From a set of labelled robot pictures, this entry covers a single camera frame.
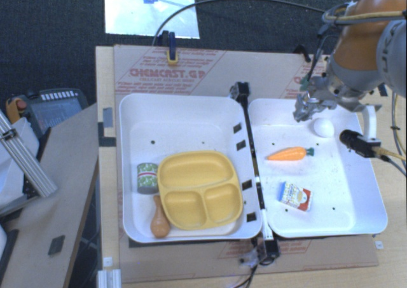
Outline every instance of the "tin can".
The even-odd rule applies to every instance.
[[[142,194],[158,192],[157,170],[158,165],[154,163],[141,163],[137,165],[137,192]]]

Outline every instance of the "white round object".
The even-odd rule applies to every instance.
[[[330,138],[335,134],[333,124],[327,118],[317,118],[314,121],[314,131],[317,135],[323,138]]]

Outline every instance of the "yellow plate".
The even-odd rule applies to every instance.
[[[222,226],[242,213],[235,168],[217,151],[173,154],[158,166],[157,181],[168,220],[182,230]]]

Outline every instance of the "black connector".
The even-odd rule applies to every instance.
[[[351,130],[344,130],[340,134],[339,139],[349,149],[354,150],[357,154],[365,158],[376,157],[376,153],[372,150],[372,147],[380,147],[381,144],[380,141],[367,142],[360,133]]]

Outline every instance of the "toy carrot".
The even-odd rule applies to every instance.
[[[303,147],[290,147],[277,151],[267,157],[268,160],[301,160],[306,155],[313,156],[314,149],[305,149]]]

